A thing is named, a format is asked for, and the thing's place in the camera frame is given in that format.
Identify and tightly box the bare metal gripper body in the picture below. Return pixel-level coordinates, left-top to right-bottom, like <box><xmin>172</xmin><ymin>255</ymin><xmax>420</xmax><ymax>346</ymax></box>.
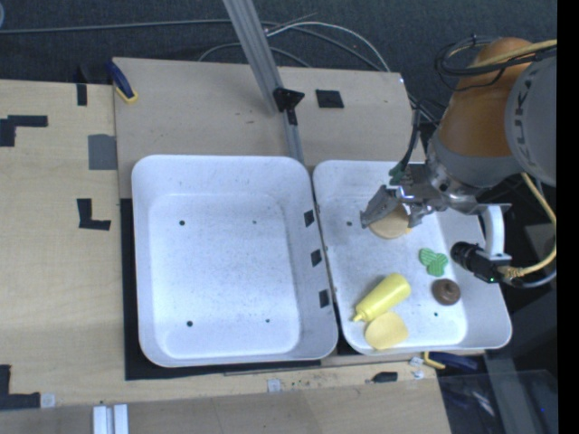
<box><xmin>396</xmin><ymin>162</ymin><xmax>483</xmax><ymax>216</ymax></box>

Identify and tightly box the tan round biscuit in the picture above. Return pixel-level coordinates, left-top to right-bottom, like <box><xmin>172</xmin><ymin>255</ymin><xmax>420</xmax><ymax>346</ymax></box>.
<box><xmin>368</xmin><ymin>207</ymin><xmax>414</xmax><ymax>241</ymax></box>

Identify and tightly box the green leaf-shaped toy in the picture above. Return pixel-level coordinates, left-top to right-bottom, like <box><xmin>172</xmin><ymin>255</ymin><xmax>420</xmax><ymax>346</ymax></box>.
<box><xmin>418</xmin><ymin>247</ymin><xmax>450</xmax><ymax>278</ymax></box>

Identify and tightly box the white plastic tray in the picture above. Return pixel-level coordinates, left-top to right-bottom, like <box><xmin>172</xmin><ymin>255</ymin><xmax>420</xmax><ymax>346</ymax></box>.
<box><xmin>311</xmin><ymin>159</ymin><xmax>514</xmax><ymax>357</ymax></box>
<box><xmin>130</xmin><ymin>154</ymin><xmax>340</xmax><ymax>369</ymax></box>

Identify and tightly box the brown doughnut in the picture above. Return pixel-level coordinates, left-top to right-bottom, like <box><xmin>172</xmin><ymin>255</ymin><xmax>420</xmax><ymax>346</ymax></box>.
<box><xmin>431</xmin><ymin>278</ymin><xmax>462</xmax><ymax>307</ymax></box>

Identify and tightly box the yellow squeeze bottle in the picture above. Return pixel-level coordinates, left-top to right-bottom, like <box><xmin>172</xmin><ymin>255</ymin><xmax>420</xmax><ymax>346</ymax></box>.
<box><xmin>351</xmin><ymin>272</ymin><xmax>413</xmax><ymax>324</ymax></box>

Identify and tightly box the pale yellow oval slice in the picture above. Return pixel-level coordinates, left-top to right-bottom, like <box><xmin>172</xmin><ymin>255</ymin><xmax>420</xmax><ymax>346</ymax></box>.
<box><xmin>364</xmin><ymin>311</ymin><xmax>410</xmax><ymax>352</ymax></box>

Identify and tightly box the pale wood board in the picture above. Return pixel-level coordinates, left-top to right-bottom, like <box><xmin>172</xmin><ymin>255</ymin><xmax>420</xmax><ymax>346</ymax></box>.
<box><xmin>111</xmin><ymin>56</ymin><xmax>488</xmax><ymax>373</ymax></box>

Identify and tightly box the black cylinder on white bracket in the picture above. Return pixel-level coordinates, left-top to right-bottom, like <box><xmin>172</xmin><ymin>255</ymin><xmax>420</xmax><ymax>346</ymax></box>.
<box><xmin>450</xmin><ymin>203</ymin><xmax>515</xmax><ymax>285</ymax></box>

